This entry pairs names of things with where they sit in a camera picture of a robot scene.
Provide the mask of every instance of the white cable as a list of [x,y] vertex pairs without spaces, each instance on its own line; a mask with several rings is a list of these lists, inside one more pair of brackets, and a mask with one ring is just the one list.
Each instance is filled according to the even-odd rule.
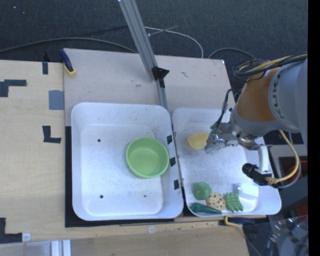
[[172,33],[172,34],[176,34],[176,35],[179,35],[179,36],[183,36],[183,37],[189,38],[192,41],[194,41],[200,47],[200,49],[201,49],[201,59],[204,57],[204,49],[202,48],[201,44],[197,40],[195,40],[194,38],[192,38],[189,35],[182,34],[182,33],[175,32],[175,31],[170,31],[170,30],[167,30],[167,29],[160,29],[160,28],[154,28],[154,27],[148,27],[148,26],[145,26],[144,28],[148,29],[148,30],[156,30],[156,31],[168,32],[168,33]]

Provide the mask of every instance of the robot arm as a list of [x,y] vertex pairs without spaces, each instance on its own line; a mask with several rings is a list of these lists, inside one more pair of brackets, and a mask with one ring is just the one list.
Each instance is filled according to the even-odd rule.
[[307,55],[303,60],[251,75],[231,111],[229,122],[220,123],[220,118],[211,126],[205,152],[241,145],[248,150],[258,150],[260,154],[262,146],[255,139],[274,130],[300,132],[308,150],[307,94]]

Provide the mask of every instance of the white tray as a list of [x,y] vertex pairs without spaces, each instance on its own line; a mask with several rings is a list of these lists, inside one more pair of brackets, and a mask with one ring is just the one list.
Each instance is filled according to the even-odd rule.
[[[220,109],[191,107],[177,108],[172,114],[175,146],[188,207],[195,202],[206,205],[205,200],[197,200],[193,195],[192,188],[197,182],[208,183],[213,192],[219,192],[223,196],[226,193],[235,192],[234,186],[237,183],[255,184],[251,178],[242,172],[242,166],[245,163],[259,166],[257,151],[249,151],[238,145],[206,154],[204,149],[194,150],[188,145],[186,141],[188,136],[197,132],[210,133],[210,126],[217,121],[220,114]],[[230,113],[225,113],[222,122],[227,123],[229,118]],[[256,142],[264,144],[262,137],[257,139]],[[268,185],[259,186],[258,195],[258,198],[254,200],[240,198],[244,207],[243,211],[232,213],[225,209],[221,215],[273,215],[281,209],[281,198],[277,189]],[[192,213],[199,217],[216,216],[216,214],[210,213],[193,211]]]
[[[81,219],[171,219],[182,212],[171,117],[165,108],[80,103],[71,113],[71,134],[72,203]],[[128,144],[144,136],[162,142],[172,159],[173,165],[160,177],[139,178],[127,165]]]

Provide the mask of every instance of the green plate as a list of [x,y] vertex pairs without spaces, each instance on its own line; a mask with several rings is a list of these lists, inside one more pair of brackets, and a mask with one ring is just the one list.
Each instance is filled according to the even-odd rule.
[[138,177],[155,178],[168,169],[169,153],[159,140],[152,137],[139,137],[128,145],[126,162]]

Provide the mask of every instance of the black connector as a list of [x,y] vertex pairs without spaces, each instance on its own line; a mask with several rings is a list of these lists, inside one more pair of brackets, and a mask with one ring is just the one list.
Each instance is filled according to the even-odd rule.
[[268,185],[266,177],[271,177],[271,173],[262,174],[258,172],[257,169],[258,167],[256,165],[248,162],[242,166],[243,173],[247,175],[249,178],[253,179],[255,183],[257,183],[260,186]]

